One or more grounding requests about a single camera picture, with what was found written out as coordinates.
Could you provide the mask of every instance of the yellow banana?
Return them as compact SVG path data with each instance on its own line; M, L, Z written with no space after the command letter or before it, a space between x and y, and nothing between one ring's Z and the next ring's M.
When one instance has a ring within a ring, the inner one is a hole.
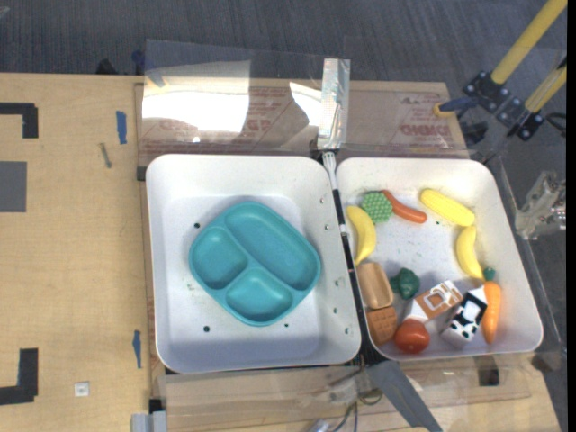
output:
M356 230L356 257L354 264L358 266L376 249L376 227L368 213L359 206L347 206L346 214Z
M470 277L484 278L482 267L476 257L474 244L476 243L476 226L462 229L456 239L456 256L462 270Z
M467 227L474 224L475 216L471 210L439 191L424 189L420 194L420 201L433 212L459 226Z

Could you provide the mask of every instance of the toy tomato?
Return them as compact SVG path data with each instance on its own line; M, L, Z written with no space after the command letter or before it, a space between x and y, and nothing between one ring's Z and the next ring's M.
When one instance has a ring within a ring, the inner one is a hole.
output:
M430 334L421 321L407 319L396 330L394 343L403 352L418 354L430 344Z

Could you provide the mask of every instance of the yellow rod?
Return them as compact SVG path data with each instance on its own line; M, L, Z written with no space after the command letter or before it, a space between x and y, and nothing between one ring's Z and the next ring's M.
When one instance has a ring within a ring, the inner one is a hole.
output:
M560 13L568 0L548 0L532 22L526 27L506 56L492 71L490 77L497 85L504 85L530 50L538 43Z
M566 83L568 76L568 65L560 69L553 70L544 82L526 99L526 109L531 113L537 113L550 101L550 98Z

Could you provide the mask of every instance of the teal divided plate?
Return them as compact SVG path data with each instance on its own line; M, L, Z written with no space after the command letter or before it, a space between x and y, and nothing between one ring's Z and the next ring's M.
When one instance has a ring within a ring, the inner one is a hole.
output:
M226 311L259 327L293 311L320 278L310 242L258 202L238 203L206 226L190 246L188 263Z

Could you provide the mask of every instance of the carrot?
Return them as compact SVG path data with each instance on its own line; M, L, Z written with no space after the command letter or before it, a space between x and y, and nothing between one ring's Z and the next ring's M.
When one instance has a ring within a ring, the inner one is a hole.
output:
M382 193L386 195L386 198L390 200L392 205L392 212L405 220L417 222L418 224L422 224L426 222L428 216L423 211L414 210L406 206L405 204L396 200L394 195L390 193L390 191L383 190Z
M484 312L481 326L484 339L488 344L492 344L496 336L496 329L498 327L498 319L500 316L500 304L502 302L502 291L500 285L494 282L493 269L484 270L484 293L486 294L486 302L488 308Z

